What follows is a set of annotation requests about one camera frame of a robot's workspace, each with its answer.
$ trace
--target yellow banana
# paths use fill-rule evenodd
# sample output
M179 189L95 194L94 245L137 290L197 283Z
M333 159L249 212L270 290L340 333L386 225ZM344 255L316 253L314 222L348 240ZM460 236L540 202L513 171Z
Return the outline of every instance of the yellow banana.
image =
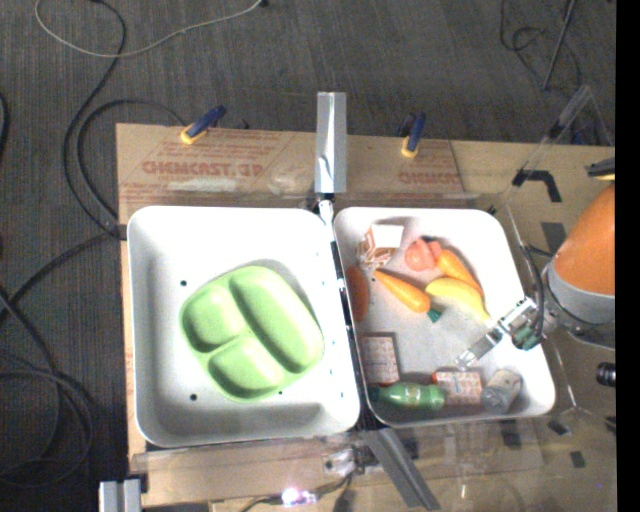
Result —
M425 291L433 297L448 297L464 304L483 322L490 316L484 309L482 295L473 286L453 277L440 277L431 281Z

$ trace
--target toy food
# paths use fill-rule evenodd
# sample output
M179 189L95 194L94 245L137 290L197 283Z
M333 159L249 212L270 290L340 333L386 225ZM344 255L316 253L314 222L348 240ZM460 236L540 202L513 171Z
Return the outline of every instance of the toy food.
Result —
M400 247L403 226L372 224L358 242L358 261L362 268L380 268L386 265Z
M480 405L480 372L440 369L433 373L432 379L444 391L445 405Z
M428 240L427 243L429 244L429 249L431 249L431 254L433 254L433 257L437 261L440 257L440 253L442 252L440 242L438 242L437 240Z
M357 339L367 385L390 386L398 382L400 373L393 336L359 334Z
M411 270L422 272L436 266L431 247L426 240L418 238L404 252L404 262Z
M351 299L353 319L362 322L369 311L369 283L364 272L357 265L351 265L345 272L347 289Z
M484 309L480 292L464 281L453 277L439 277L431 281L425 291L433 297L448 297L460 302L482 321L490 318Z
M444 272L445 276L464 281L469 286L475 288L480 296L484 295L482 287L478 284L478 282L471 275L471 272L467 270L467 268L464 266L464 263L460 261L460 258L458 258L458 256L456 256L454 252L450 251L449 249L442 249L442 252L436 260L436 264L437 267L442 270L442 272Z
M381 282L387 290L411 309L411 311L426 313L431 309L431 299L419 288L380 270L374 270L373 277Z
M370 386L372 402L386 402L407 409L437 411L444 406L444 391L435 384L427 386L415 382L396 382L389 387Z

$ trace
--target small box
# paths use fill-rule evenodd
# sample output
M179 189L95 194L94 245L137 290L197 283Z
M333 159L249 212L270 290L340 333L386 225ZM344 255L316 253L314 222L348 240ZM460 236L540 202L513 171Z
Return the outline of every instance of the small box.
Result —
M358 243L358 261L364 269L383 267L402 242L403 226L372 224Z
M400 380L391 334L361 334L358 346L367 385L390 386Z
M433 373L433 383L444 391L445 405L480 405L480 372L438 370Z

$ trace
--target orange carrot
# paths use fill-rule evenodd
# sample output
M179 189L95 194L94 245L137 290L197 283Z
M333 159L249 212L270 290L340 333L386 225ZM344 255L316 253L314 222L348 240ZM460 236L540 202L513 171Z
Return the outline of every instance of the orange carrot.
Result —
M353 319L362 322L369 311L369 284L364 272L357 265L351 265L345 272L347 289L351 299Z
M471 272L467 270L467 267L465 267L464 263L460 261L460 258L458 258L458 256L449 249L442 249L442 252L437 259L437 267L444 272L445 276L459 279L460 281L473 286L478 290L478 292L480 292L480 295L484 295L482 287L471 275Z
M387 290L412 311L426 313L431 309L431 299L419 288L380 270L374 270L373 277L380 281Z

